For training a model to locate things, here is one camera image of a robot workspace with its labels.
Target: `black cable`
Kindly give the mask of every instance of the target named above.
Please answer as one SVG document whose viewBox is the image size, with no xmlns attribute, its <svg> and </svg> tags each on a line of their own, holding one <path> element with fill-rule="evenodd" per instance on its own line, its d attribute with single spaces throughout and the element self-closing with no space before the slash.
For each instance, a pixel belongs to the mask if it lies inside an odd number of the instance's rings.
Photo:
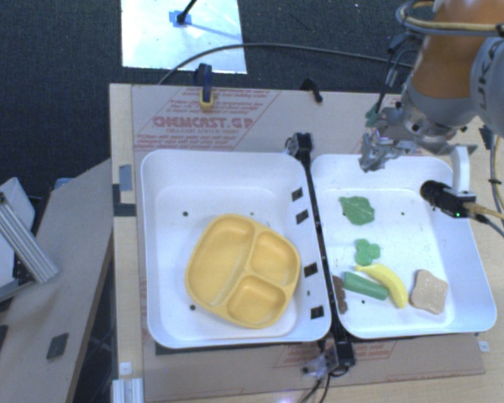
<svg viewBox="0 0 504 403">
<path fill-rule="evenodd" d="M 321 396 L 321 399 L 319 400 L 318 403 L 323 403 L 325 401 L 325 397 L 327 397 L 328 393 L 328 386 L 330 385 L 330 375 L 327 376 L 327 382 L 325 383 L 325 389 L 323 391 L 323 395 Z"/>
<path fill-rule="evenodd" d="M 174 73 L 176 73 L 179 69 L 181 69 L 184 65 L 187 65 L 188 63 L 197 60 L 198 58 L 202 58 L 205 55 L 209 54 L 214 54 L 215 52 L 221 52 L 223 50 L 235 50 L 239 48 L 282 48 L 282 49 L 287 49 L 287 50 L 304 50 L 306 52 L 316 52 L 319 54 L 329 54 L 329 55 L 337 55 L 337 56 L 343 56 L 343 57 L 349 57 L 349 58 L 360 58 L 362 60 L 370 60 L 370 61 L 377 61 L 380 63 L 385 63 L 387 62 L 386 59 L 380 58 L 380 57 L 374 57 L 372 55 L 362 55 L 362 54 L 355 54 L 353 52 L 345 52 L 342 50 L 327 50 L 324 48 L 315 48 L 312 46 L 301 46 L 299 44 L 279 44 L 279 43 L 251 43 L 251 44 L 228 44 L 225 46 L 219 46 L 217 48 L 212 48 L 210 50 L 205 50 L 203 52 L 200 52 L 199 54 L 193 55 L 190 58 L 187 58 L 186 60 L 182 61 L 179 65 L 171 69 L 168 73 L 166 73 L 159 82 L 157 82 L 157 85 L 161 85 L 165 83 L 170 76 L 172 76 Z M 410 65 L 406 64 L 400 64 L 405 67 L 411 67 Z"/>
<path fill-rule="evenodd" d="M 400 61 L 402 60 L 403 56 L 405 56 L 406 54 L 417 54 L 419 51 L 420 50 L 403 50 L 396 57 L 396 60 L 394 61 L 394 64 L 392 65 L 392 69 L 395 70 L 399 65 L 402 64 L 402 63 L 400 63 Z"/>
<path fill-rule="evenodd" d="M 104 393 L 105 388 L 107 388 L 108 381 L 111 379 L 111 377 L 112 377 L 112 366 L 107 368 L 102 378 L 102 381 L 99 383 L 98 387 L 92 394 L 92 398 L 90 398 L 90 400 L 87 403 L 93 403 L 97 399 L 97 397 L 99 397 Z"/>
<path fill-rule="evenodd" d="M 504 232 L 498 227 L 493 221 L 491 221 L 488 217 L 484 217 L 483 215 L 476 215 L 476 221 L 481 222 L 482 224 L 487 224 L 497 233 L 499 233 L 504 238 Z"/>
<path fill-rule="evenodd" d="M 491 175 L 491 180 L 495 181 L 496 180 L 496 174 L 495 174 L 495 157 L 496 157 L 496 136 L 491 137 L 491 145 L 490 145 L 491 153 L 490 153 L 490 175 Z M 498 199 L 498 194 L 496 193 L 496 184 L 491 183 L 491 192 L 493 195 L 493 201 L 495 202 L 495 207 L 498 213 L 502 213 L 502 208 L 501 208 L 501 203 Z"/>
<path fill-rule="evenodd" d="M 301 400 L 301 403 L 306 403 L 307 401 L 310 400 L 310 398 L 315 394 L 315 392 L 318 390 L 319 388 L 319 385 L 321 384 L 321 380 L 318 379 L 316 384 L 313 386 L 313 388 L 308 392 L 308 394 L 306 394 L 302 400 Z"/>
<path fill-rule="evenodd" d="M 92 351 L 84 358 L 82 365 L 86 365 L 87 362 L 93 357 L 93 355 L 95 355 L 99 351 L 99 349 L 102 348 L 103 344 L 114 333 L 114 328 L 115 328 L 115 325 L 111 326 L 110 330 L 107 332 L 107 334 L 105 334 L 102 338 L 98 339 L 98 342 L 96 343 L 95 348 L 92 349 Z"/>
<path fill-rule="evenodd" d="M 338 369 L 335 369 L 332 372 L 330 372 L 330 375 L 333 378 L 340 378 L 340 377 L 344 376 L 347 372 L 349 372 L 349 367 L 343 368 L 342 371 L 339 373 L 338 373 Z"/>
<path fill-rule="evenodd" d="M 388 82 L 388 74 L 390 73 L 390 65 L 392 63 L 393 56 L 393 52 L 388 55 L 388 60 L 386 62 L 385 81 L 381 84 L 381 89 L 379 90 L 379 99 L 377 100 L 377 104 L 375 105 L 375 113 L 379 113 L 379 111 L 381 110 L 381 105 L 383 104 L 383 100 L 385 99 L 387 87 L 386 83 Z"/>
</svg>

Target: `green toy food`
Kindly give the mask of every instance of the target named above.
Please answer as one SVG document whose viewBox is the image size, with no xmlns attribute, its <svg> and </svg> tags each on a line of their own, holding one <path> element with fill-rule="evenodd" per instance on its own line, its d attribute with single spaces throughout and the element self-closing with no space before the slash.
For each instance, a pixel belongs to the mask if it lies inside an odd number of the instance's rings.
<svg viewBox="0 0 504 403">
<path fill-rule="evenodd" d="M 354 225 L 364 225 L 375 218 L 375 210 L 365 197 L 340 197 L 344 215 Z"/>
<path fill-rule="evenodd" d="M 360 265 L 370 265 L 374 259 L 381 256 L 381 248 L 377 243 L 370 243 L 365 238 L 358 238 L 354 241 L 356 254 L 354 260 Z"/>
<path fill-rule="evenodd" d="M 351 272 L 344 273 L 344 289 L 374 297 L 379 300 L 386 300 L 388 297 L 387 288 Z"/>
</svg>

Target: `white tray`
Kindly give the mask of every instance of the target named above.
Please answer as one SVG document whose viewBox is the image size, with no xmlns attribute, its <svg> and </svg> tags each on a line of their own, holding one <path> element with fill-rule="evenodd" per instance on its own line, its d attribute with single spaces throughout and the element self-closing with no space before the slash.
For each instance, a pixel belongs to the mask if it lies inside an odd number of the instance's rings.
<svg viewBox="0 0 504 403">
<path fill-rule="evenodd" d="M 449 284 L 444 312 L 434 315 L 409 304 L 346 291 L 344 327 L 358 338 L 393 338 L 429 334 L 483 332 L 493 326 L 496 307 L 467 219 L 434 211 L 419 194 L 423 182 L 451 185 L 451 169 L 432 157 L 400 157 L 384 170 L 364 173 L 356 155 L 322 155 L 312 164 L 330 271 L 342 277 L 354 271 L 354 241 L 378 243 L 381 257 L 413 287 L 414 274 L 426 269 Z M 341 196 L 364 196 L 375 220 L 355 226 L 343 216 Z"/>
<path fill-rule="evenodd" d="M 151 335 L 168 348 L 311 342 L 329 330 L 331 316 L 306 175 L 285 154 L 156 150 L 141 165 Z M 292 193 L 302 196 L 293 200 Z M 297 214 L 308 218 L 297 224 Z M 237 213 L 290 240 L 301 276 L 281 319 L 263 329 L 240 327 L 194 305 L 185 271 L 203 229 L 218 215 Z M 315 263 L 317 272 L 304 276 Z M 323 316 L 311 311 L 323 307 Z"/>
</svg>

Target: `green cucumber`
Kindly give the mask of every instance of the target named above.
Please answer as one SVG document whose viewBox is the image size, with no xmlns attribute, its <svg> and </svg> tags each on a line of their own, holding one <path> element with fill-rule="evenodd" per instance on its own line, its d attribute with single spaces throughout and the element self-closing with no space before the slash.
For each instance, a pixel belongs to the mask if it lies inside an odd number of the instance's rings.
<svg viewBox="0 0 504 403">
<path fill-rule="evenodd" d="M 351 272 L 344 273 L 344 289 L 379 300 L 386 300 L 388 297 L 388 289 L 385 286 L 376 284 Z"/>
</svg>

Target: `brown toy food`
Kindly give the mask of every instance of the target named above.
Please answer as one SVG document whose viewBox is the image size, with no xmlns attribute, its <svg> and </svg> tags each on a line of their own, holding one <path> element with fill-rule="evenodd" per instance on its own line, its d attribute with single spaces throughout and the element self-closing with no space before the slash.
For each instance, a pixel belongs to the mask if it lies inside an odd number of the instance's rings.
<svg viewBox="0 0 504 403">
<path fill-rule="evenodd" d="M 419 270 L 411 293 L 411 304 L 438 315 L 444 311 L 448 283 L 436 278 L 427 270 Z"/>
<path fill-rule="evenodd" d="M 345 313 L 347 311 L 347 302 L 345 301 L 344 283 L 342 279 L 333 275 L 334 294 L 338 302 L 338 312 Z"/>
</svg>

